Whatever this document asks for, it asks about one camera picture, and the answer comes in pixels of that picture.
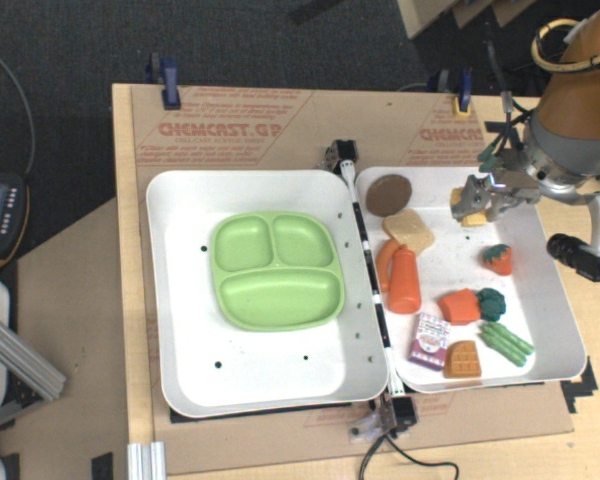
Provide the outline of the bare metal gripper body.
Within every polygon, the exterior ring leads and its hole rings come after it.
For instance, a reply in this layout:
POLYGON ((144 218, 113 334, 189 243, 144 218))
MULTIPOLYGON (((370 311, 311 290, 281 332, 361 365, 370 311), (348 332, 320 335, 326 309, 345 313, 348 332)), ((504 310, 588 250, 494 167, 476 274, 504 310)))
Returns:
POLYGON ((588 175, 573 173, 542 150, 507 148, 488 161, 488 191, 507 203, 537 203, 542 196, 567 205, 586 205, 595 193, 580 193, 588 175))

